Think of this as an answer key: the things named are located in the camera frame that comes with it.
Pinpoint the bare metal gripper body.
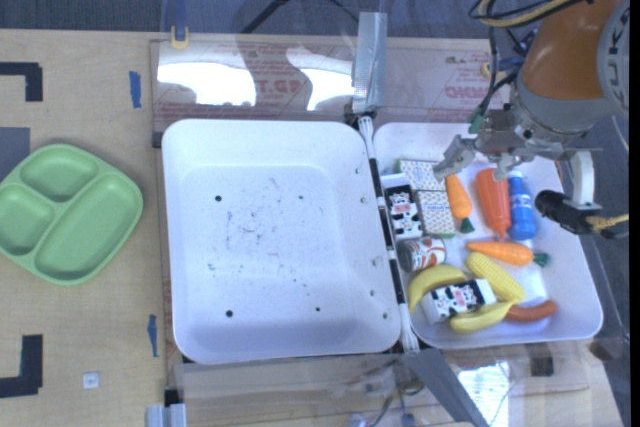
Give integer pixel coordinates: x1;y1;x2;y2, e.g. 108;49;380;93
472;108;567;161

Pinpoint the orange bottle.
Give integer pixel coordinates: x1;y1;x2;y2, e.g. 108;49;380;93
474;167;513;241

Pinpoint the white carton orange pattern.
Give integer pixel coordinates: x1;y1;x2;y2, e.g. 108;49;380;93
415;189;458;238
398;158;447;193

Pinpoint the orange carrot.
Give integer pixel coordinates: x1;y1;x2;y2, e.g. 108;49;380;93
465;239;552;268
444;173;477;235

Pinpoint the blue bottle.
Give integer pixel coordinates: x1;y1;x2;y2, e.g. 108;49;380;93
506;170;538;242

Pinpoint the cow print carton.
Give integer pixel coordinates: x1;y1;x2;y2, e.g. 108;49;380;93
381;173;424;241
420;278;498;324

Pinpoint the thin black and white rod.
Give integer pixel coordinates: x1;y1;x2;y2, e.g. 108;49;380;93
356;113;420;354

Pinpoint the red and white can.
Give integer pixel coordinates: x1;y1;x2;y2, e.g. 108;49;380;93
396;234;448;274

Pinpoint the yellow corn cob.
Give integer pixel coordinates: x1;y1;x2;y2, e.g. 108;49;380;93
465;251;527;305

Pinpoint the yellow banana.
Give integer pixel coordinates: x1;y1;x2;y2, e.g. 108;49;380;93
406;263;469;315
449;299;517;335

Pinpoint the white plastic tray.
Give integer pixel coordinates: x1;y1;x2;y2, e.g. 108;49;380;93
160;117;403;366
372;121;605;351

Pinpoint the orange sausage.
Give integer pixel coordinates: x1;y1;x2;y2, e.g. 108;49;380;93
504;299;558;323

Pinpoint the brown cardboard board red print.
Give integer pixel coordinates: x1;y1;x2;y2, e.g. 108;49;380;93
149;34;604;399

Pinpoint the green divided plate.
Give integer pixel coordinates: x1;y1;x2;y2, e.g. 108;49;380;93
0;143;145;287

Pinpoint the black cylinder on white bracket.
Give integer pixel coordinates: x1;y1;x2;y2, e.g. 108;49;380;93
533;149;604;237

